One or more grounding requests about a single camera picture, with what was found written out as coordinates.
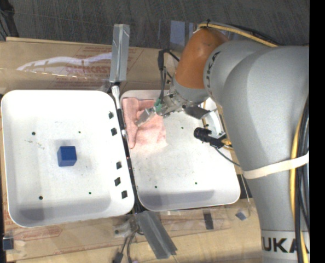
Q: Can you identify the blue cube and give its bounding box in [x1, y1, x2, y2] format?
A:
[56, 145, 78, 168]

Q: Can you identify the white plastic tray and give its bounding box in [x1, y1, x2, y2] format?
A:
[0, 89, 136, 228]
[119, 89, 241, 213]

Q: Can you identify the brown cardboard board red print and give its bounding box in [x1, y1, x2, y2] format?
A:
[0, 36, 263, 263]

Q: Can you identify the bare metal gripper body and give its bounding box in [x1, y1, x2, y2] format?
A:
[156, 92, 189, 118]

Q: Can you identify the black cylinder on white bracket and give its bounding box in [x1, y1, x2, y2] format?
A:
[193, 110, 227, 149]

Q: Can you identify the pink cloth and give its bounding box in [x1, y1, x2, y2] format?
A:
[121, 96, 169, 150]

